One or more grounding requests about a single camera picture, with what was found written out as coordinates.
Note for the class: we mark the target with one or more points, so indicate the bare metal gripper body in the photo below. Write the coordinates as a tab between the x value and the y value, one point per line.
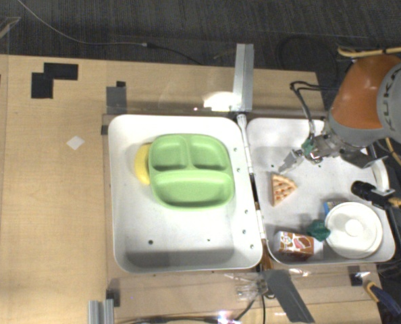
323	147

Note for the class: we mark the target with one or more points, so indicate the pizza slice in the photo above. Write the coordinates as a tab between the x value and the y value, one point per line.
281	187

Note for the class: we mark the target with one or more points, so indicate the blue and white carton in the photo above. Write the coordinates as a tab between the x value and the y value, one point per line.
329	205

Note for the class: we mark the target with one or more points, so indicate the green divided plate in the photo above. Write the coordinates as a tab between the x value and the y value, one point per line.
190	184

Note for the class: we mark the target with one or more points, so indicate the green broccoli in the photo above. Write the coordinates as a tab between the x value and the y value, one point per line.
318	229

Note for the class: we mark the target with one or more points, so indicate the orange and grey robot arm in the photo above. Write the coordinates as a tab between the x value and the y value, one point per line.
359	100

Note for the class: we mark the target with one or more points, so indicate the white plastic tray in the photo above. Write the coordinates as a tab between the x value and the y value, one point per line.
173	238
315	181

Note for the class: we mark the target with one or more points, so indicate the brown and white carton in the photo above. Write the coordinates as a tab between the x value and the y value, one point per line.
295	245

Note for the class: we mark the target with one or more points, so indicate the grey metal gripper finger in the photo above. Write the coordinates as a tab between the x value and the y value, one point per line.
288	162

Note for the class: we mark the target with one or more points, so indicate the white bowl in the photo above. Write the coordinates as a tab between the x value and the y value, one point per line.
354	229

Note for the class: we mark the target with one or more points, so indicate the yellow banana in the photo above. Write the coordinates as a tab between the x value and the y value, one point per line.
140	165

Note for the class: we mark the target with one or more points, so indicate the black cylinder on white bracket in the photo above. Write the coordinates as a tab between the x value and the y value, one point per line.
369	191

